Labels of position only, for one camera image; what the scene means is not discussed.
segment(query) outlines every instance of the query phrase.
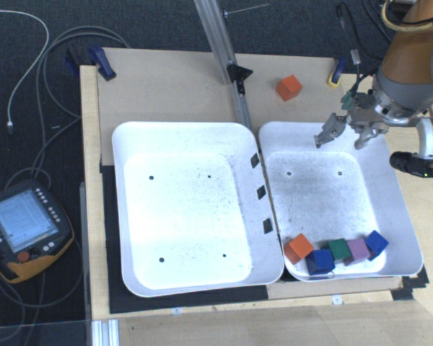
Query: orange cube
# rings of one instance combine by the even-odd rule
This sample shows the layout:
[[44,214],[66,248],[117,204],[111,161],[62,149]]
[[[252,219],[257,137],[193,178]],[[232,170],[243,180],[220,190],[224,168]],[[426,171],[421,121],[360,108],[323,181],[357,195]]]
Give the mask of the orange cube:
[[314,250],[314,246],[304,234],[299,234],[284,246],[284,254],[292,264],[297,264],[301,259],[306,258],[312,250]]
[[302,88],[303,86],[298,82],[297,77],[291,75],[279,81],[276,91],[284,101],[287,101],[296,97]]

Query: blue cube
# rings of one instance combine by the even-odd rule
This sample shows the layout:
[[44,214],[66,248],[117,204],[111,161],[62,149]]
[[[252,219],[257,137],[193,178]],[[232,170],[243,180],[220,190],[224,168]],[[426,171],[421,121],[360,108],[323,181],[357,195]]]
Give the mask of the blue cube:
[[373,260],[388,246],[388,241],[377,231],[372,231],[366,238],[366,245],[370,252],[369,260]]
[[305,260],[310,275],[327,274],[335,269],[332,251],[329,249],[313,250]]

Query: cube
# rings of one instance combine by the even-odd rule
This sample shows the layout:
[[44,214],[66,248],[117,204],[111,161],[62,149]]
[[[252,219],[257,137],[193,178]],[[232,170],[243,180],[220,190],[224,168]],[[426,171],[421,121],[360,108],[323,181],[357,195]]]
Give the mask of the cube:
[[370,258],[370,252],[364,239],[351,239],[348,244],[351,257],[344,260],[345,265],[358,264]]
[[323,249],[330,249],[335,262],[343,262],[351,257],[351,251],[349,251],[345,239],[334,239],[329,241]]
[[371,261],[382,254],[383,250],[388,246],[386,238],[377,231],[372,231],[365,239],[365,242],[370,252],[369,260]]
[[329,249],[312,250],[305,261],[310,275],[327,274],[335,269],[332,252]]
[[288,244],[284,246],[284,254],[287,259],[290,260],[292,264],[297,264],[301,259],[306,258],[306,256],[311,253],[314,246],[305,237],[304,234],[299,234]]
[[297,77],[292,74],[279,81],[276,91],[284,101],[287,101],[296,97],[302,88],[302,84],[298,81]]

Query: tray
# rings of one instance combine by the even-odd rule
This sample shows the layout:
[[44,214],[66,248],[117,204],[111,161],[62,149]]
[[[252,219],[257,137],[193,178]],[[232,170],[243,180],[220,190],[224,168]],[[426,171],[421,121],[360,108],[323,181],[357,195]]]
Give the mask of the tray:
[[284,269],[254,135],[236,123],[113,133],[123,281],[142,297],[261,285]]
[[356,150],[347,128],[316,148],[322,123],[266,123],[259,141],[283,245],[303,233],[321,248],[332,239],[365,237],[379,231],[390,243],[373,261],[336,264],[327,275],[310,276],[304,260],[286,269],[299,280],[414,275],[422,254],[384,137]]

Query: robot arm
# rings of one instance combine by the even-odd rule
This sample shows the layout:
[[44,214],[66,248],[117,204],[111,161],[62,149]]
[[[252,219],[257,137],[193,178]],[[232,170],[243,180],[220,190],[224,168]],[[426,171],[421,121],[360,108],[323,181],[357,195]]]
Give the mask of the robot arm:
[[419,153],[394,153],[392,167],[420,177],[433,177],[433,131],[422,114],[433,105],[433,0],[415,0],[402,22],[391,22],[389,0],[383,4],[382,20],[396,31],[383,62],[373,75],[372,89],[358,93],[357,82],[342,99],[344,116],[332,114],[315,136],[316,146],[332,141],[350,125],[359,138],[357,149],[389,127],[416,127]]

